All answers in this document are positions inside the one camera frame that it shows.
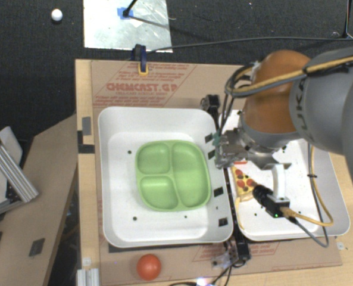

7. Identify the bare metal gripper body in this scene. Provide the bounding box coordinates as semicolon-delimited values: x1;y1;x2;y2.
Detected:
215;129;293;171

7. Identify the pizza slice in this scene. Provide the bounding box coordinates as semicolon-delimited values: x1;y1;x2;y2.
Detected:
231;164;258;204

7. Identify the green divided plate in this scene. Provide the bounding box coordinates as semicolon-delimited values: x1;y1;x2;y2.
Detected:
135;140;211;212

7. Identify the thin black rod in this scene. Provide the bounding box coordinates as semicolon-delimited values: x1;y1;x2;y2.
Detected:
211;109;245;243

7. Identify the white plastic tray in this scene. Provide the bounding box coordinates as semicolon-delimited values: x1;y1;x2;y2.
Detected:
97;106;235;248
223;108;351;242

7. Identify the brown cardboard board red print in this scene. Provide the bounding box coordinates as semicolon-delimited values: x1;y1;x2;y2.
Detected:
90;60;343;286

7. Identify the orange ball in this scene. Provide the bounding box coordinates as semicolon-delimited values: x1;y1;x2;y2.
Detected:
136;253;162;281

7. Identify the black block with thin wires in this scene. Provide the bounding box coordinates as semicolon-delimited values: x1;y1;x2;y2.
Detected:
235;240;251;262
200;94;222;113

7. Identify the black cylinder on white bracket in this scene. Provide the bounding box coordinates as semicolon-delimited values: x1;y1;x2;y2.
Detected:
252;163;292;219

